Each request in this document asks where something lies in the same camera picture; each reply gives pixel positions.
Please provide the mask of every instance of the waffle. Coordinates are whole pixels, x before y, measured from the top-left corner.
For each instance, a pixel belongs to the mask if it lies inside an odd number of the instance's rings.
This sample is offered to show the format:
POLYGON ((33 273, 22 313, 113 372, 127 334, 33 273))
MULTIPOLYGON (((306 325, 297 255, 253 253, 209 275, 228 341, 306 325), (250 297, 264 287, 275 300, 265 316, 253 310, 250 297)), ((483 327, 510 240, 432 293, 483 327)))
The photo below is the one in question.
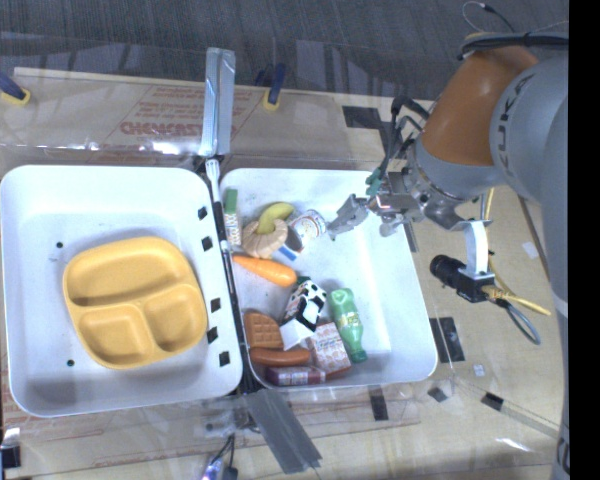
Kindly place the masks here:
POLYGON ((249 311, 244 314, 244 328, 250 347, 283 348, 280 327, 270 316, 249 311))

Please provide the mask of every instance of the white tray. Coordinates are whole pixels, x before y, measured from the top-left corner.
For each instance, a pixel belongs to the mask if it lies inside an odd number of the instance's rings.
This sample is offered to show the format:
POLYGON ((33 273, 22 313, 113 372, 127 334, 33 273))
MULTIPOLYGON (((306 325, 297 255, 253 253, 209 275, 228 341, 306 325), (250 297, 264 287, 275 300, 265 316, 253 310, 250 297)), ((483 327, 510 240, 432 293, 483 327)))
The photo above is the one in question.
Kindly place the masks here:
POLYGON ((0 184, 0 215, 9 383, 22 409, 42 417, 100 412, 223 396, 238 385, 240 349, 209 191, 198 176, 159 167, 18 167, 0 184), (191 262, 218 337, 149 366, 111 370, 80 343, 62 274, 85 249, 146 235, 170 240, 191 262))
MULTIPOLYGON (((220 187, 223 192, 238 190, 243 225, 278 201, 291 203, 300 212, 317 210, 329 222, 349 194, 365 193, 368 176, 361 171, 248 168, 229 172, 220 187)), ((406 235, 398 230, 382 237, 379 227, 379 217, 371 214, 335 241, 323 235, 310 242, 295 261, 279 252, 273 256, 327 292, 342 287, 354 292, 369 359, 324 387, 414 382, 427 378, 436 367, 437 350, 406 235)), ((242 311, 255 309, 279 320, 293 288, 263 281, 239 265, 233 270, 242 311)), ((253 369, 260 382, 271 386, 257 365, 253 369)))

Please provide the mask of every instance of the green bottle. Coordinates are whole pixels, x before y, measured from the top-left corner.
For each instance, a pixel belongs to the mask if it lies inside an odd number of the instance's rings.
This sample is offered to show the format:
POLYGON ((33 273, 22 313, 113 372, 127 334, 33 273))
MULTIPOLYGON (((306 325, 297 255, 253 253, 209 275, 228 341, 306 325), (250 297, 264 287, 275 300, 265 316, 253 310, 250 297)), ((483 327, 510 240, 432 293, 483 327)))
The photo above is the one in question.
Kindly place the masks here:
POLYGON ((349 359, 353 363, 367 360, 367 353, 362 348, 362 322, 353 301, 353 292, 349 288, 340 288, 329 294, 327 298, 331 316, 340 332, 349 359))

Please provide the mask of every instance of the orange carrot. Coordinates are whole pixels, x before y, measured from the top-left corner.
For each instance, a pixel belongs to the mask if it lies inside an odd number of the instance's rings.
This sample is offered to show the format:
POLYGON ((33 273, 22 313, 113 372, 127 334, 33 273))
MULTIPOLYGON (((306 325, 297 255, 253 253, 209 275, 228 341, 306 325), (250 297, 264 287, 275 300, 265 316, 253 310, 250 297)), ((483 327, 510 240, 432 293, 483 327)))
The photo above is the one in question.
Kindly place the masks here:
POLYGON ((250 256, 233 255, 233 261, 260 277, 277 284, 288 287, 298 281, 298 276, 291 267, 287 267, 277 261, 264 258, 252 258, 250 256))

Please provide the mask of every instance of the table surface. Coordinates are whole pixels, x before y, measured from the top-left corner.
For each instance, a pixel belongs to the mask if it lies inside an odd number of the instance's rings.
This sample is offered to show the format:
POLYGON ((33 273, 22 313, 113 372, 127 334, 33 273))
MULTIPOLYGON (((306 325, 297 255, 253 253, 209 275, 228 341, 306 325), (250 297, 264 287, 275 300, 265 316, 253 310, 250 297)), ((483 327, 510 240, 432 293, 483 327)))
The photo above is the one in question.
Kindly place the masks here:
MULTIPOLYGON (((389 121, 389 98, 288 91, 279 109, 270 112, 259 104, 263 89, 242 89, 249 93, 244 101, 251 107, 245 105, 246 117, 232 141, 237 154, 226 160, 225 171, 245 165, 322 164, 371 170, 382 158, 378 129, 348 127, 343 107, 376 109, 381 120, 389 121), (348 156, 337 158, 340 152, 324 156, 325 147, 337 149, 333 142, 325 146, 327 139, 346 145, 348 156), (289 143, 302 145, 301 151, 276 152, 289 143)), ((399 167, 399 161, 392 164, 393 169, 399 167)), ((479 204, 467 203, 460 212, 478 217, 479 204)), ((521 201, 508 187, 497 187, 490 249, 513 291, 552 309, 541 242, 535 238, 536 233, 542 236, 539 215, 538 207, 521 201)), ((488 303, 469 304, 430 274, 429 263, 437 254, 466 257, 462 234, 428 221, 413 224, 412 230, 413 259, 429 318, 453 319, 464 359, 441 361, 425 381, 383 386, 388 418, 379 421, 366 389, 290 395, 298 419, 323 458, 320 468, 294 477, 547 478, 563 396, 555 315, 522 308, 542 337, 540 346, 532 344, 505 311, 488 303)), ((3 307, 0 317, 4 338, 3 307)), ((5 350, 2 361, 5 430, 21 451, 20 467, 8 469, 7 478, 200 478, 210 455, 224 443, 225 401, 34 418, 10 398, 5 350), (215 430, 209 430, 209 423, 215 430)), ((234 465, 243 479, 285 477, 263 438, 249 430, 236 435, 234 465)))

